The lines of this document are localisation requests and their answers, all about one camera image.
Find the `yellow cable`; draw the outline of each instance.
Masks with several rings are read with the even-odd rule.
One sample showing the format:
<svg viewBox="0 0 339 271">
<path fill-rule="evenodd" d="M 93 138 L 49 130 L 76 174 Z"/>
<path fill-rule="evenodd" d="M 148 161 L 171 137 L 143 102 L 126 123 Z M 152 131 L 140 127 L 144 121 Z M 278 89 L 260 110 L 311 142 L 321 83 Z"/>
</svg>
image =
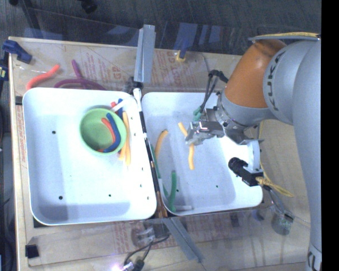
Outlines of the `yellow cable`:
<svg viewBox="0 0 339 271">
<path fill-rule="evenodd" d="M 262 135 L 263 124 L 264 124 L 264 121 L 261 121 L 260 127 L 259 127 L 259 138 L 258 139 L 260 139 L 260 137 Z M 273 189 L 275 189 L 276 191 L 278 191 L 280 194 L 282 194 L 284 196 L 288 196 L 288 197 L 291 197 L 291 198 L 294 197 L 293 193 L 289 192 L 288 190 L 286 190 L 285 188 L 283 188 L 279 185 L 276 185 L 275 183 L 273 183 L 271 181 L 271 179 L 267 176 L 267 173 L 264 170 L 264 167 L 262 165 L 261 160 L 260 160 L 260 166 L 261 166 L 261 168 L 263 170 L 263 174 L 264 174 L 264 177 L 256 177 L 256 180 L 260 185 L 266 185 L 266 186 L 272 187 Z"/>
<path fill-rule="evenodd" d="M 185 137 L 187 137 L 187 130 L 185 129 L 183 123 L 179 122 L 178 126 L 179 126 L 181 132 L 183 133 L 183 135 Z M 191 171 L 194 170 L 193 156 L 194 156 L 194 144 L 191 143 L 190 144 L 190 150 L 189 150 L 189 153 L 188 153 L 188 166 L 189 166 Z"/>
<path fill-rule="evenodd" d="M 163 139 L 166 137 L 166 135 L 168 135 L 167 129 L 163 130 L 157 139 L 156 147 L 154 148 L 154 155 L 156 158 L 158 158 L 159 156 L 159 151 L 162 146 Z"/>
</svg>

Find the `yellow rope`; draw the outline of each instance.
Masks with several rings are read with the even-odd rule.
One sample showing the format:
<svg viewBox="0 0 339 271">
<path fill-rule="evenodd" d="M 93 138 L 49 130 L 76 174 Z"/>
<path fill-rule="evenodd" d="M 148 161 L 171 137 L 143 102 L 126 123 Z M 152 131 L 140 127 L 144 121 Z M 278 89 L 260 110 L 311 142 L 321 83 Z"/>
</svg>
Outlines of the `yellow rope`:
<svg viewBox="0 0 339 271">
<path fill-rule="evenodd" d="M 264 121 L 262 121 L 260 123 L 260 128 L 259 128 L 259 139 L 262 135 L 262 130 L 263 130 L 263 124 L 264 124 Z M 264 173 L 264 177 L 256 177 L 256 180 L 257 182 L 259 183 L 259 185 L 266 185 L 266 186 L 269 186 L 269 187 L 272 187 L 274 190 L 278 191 L 280 194 L 284 195 L 284 196 L 288 196 L 290 198 L 293 198 L 294 197 L 294 194 L 289 192 L 287 189 L 279 186 L 279 185 L 276 185 L 275 183 L 273 183 L 271 181 L 271 179 L 267 176 L 265 170 L 264 170 L 264 167 L 262 165 L 262 162 L 260 160 L 260 166 L 263 170 L 263 173 Z"/>
<path fill-rule="evenodd" d="M 119 157 L 118 157 L 119 160 L 124 160 L 125 159 L 125 148 L 127 146 L 127 137 L 128 137 L 128 129 L 127 129 L 126 125 L 125 125 L 125 129 L 127 131 L 127 136 L 125 137 L 124 145 L 123 145 L 123 147 L 120 150 L 120 154 L 119 154 Z"/>
<path fill-rule="evenodd" d="M 183 133 L 183 135 L 185 137 L 187 137 L 187 130 L 185 129 L 183 123 L 179 122 L 178 126 L 179 126 L 181 132 Z M 193 157 L 194 157 L 194 144 L 191 143 L 190 144 L 190 150 L 189 150 L 189 153 L 188 153 L 188 166 L 189 166 L 191 171 L 194 170 Z"/>
<path fill-rule="evenodd" d="M 154 155 L 156 156 L 156 158 L 159 157 L 159 151 L 160 151 L 160 148 L 161 148 L 161 145 L 162 145 L 162 141 L 166 137 L 166 135 L 168 135 L 168 130 L 167 129 L 163 130 L 160 133 L 160 135 L 159 135 L 159 137 L 157 139 L 156 147 L 154 149 Z"/>
<path fill-rule="evenodd" d="M 127 138 L 125 140 L 125 147 L 124 147 L 125 164 L 130 165 L 130 163 L 131 163 L 131 147 L 129 145 L 129 121 L 128 121 L 128 115 L 125 111 L 123 112 L 123 122 L 124 122 L 125 128 L 127 129 Z"/>
</svg>

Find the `blue clip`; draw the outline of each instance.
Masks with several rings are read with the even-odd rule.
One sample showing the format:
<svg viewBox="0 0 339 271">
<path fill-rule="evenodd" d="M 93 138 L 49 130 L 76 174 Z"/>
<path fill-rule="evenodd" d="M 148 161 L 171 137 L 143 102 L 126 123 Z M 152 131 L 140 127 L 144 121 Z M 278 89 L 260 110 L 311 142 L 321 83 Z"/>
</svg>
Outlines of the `blue clip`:
<svg viewBox="0 0 339 271">
<path fill-rule="evenodd" d="M 18 61 L 29 64 L 33 56 L 28 54 L 16 41 L 5 40 L 2 45 L 2 49 L 9 53 L 14 53 L 18 55 Z"/>
</svg>

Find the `purple rope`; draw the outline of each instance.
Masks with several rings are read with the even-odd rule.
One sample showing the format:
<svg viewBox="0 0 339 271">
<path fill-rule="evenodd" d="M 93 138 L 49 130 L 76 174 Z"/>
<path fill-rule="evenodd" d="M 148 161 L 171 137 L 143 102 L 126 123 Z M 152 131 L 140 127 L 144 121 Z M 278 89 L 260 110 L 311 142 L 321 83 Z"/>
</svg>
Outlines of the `purple rope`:
<svg viewBox="0 0 339 271">
<path fill-rule="evenodd" d="M 74 69 L 74 72 L 77 78 L 64 79 L 62 81 L 59 81 L 54 85 L 55 88 L 59 88 L 63 86 L 64 84 L 80 84 L 85 89 L 88 89 L 88 86 L 91 85 L 91 86 L 94 86 L 98 90 L 106 90 L 102 85 L 94 81 L 86 80 L 85 78 L 83 78 L 83 76 L 80 73 L 78 64 L 76 63 L 74 59 L 72 60 L 72 66 L 73 66 L 73 69 Z"/>
<path fill-rule="evenodd" d="M 55 88 L 59 88 L 61 86 L 63 86 L 64 84 L 82 84 L 82 85 L 91 85 L 94 86 L 96 89 L 98 90 L 106 90 L 102 85 L 94 82 L 94 81 L 90 81 L 90 80 L 86 80 L 84 78 L 70 78 L 70 79 L 64 79 L 62 81 L 57 82 L 54 87 Z"/>
</svg>

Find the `cable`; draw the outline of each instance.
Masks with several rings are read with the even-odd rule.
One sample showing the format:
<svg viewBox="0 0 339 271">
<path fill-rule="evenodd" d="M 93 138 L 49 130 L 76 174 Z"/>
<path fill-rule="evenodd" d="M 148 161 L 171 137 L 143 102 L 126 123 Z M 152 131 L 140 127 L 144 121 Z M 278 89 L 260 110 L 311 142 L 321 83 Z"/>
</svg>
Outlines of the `cable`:
<svg viewBox="0 0 339 271">
<path fill-rule="evenodd" d="M 284 207 L 283 201 L 281 201 L 279 196 L 273 191 L 272 188 L 270 188 L 269 186 L 267 187 L 269 188 L 269 194 L 270 194 L 271 200 L 278 207 L 278 209 L 280 209 L 282 213 L 285 213 L 285 207 Z"/>
<path fill-rule="evenodd" d="M 216 78 L 214 79 L 214 81 L 211 84 L 212 78 L 214 76 L 216 76 Z M 208 80 L 207 80 L 207 85 L 206 85 L 205 97 L 203 99 L 202 104 L 196 110 L 193 111 L 193 115 L 194 115 L 193 120 L 194 121 L 198 121 L 199 118 L 201 117 L 203 110 L 205 109 L 205 105 L 206 105 L 208 99 L 210 98 L 210 95 L 212 94 L 212 92 L 214 92 L 216 84 L 219 80 L 222 80 L 223 82 L 227 83 L 228 78 L 226 78 L 224 76 L 222 71 L 211 70 L 208 73 Z"/>
<path fill-rule="evenodd" d="M 1 99 L 1 94 L 2 94 L 3 87 L 4 87 L 4 81 L 0 80 L 0 99 Z"/>
<path fill-rule="evenodd" d="M 10 201 L 10 198 L 8 198 L 1 206 L 0 206 L 0 210 Z"/>
<path fill-rule="evenodd" d="M 264 121 L 261 121 L 260 127 L 259 127 L 259 136 L 258 136 L 258 139 L 260 139 L 260 137 L 262 135 L 263 124 L 264 124 Z M 294 197 L 293 193 L 289 192 L 288 190 L 286 190 L 285 188 L 283 188 L 283 187 L 281 187 L 279 185 L 276 185 L 275 183 L 273 183 L 271 181 L 271 179 L 267 176 L 267 174 L 266 174 L 266 172 L 264 170 L 264 167 L 262 165 L 261 160 L 260 160 L 260 166 L 261 166 L 261 168 L 263 170 L 264 177 L 256 177 L 255 178 L 257 180 L 257 182 L 259 183 L 259 185 L 272 187 L 277 192 L 279 192 L 281 195 L 288 196 L 290 198 Z"/>
<path fill-rule="evenodd" d="M 156 242 L 153 242 L 153 241 L 152 241 L 152 242 L 150 242 L 149 244 L 147 244 L 146 246 L 143 246 L 143 247 L 141 247 L 141 248 L 139 248 L 139 249 L 137 249 L 137 250 L 135 250 L 135 251 L 129 253 L 128 256 L 125 258 L 123 265 L 126 266 L 126 265 L 128 264 L 129 258 L 131 258 L 135 253 L 138 253 L 138 252 L 140 252 L 140 251 L 142 251 L 142 250 L 148 248 L 148 249 L 146 250 L 144 256 L 142 257 L 142 261 L 144 261 L 144 259 L 145 259 L 145 258 L 147 257 L 147 255 L 148 255 L 150 249 L 152 248 L 152 246 L 154 246 L 154 245 L 156 245 L 156 244 L 159 244 L 159 243 L 162 243 L 162 242 L 166 241 L 169 237 L 170 237 L 170 235 L 168 235 L 168 236 L 164 237 L 163 239 L 160 239 L 160 240 L 158 240 L 158 241 L 156 241 Z"/>
</svg>

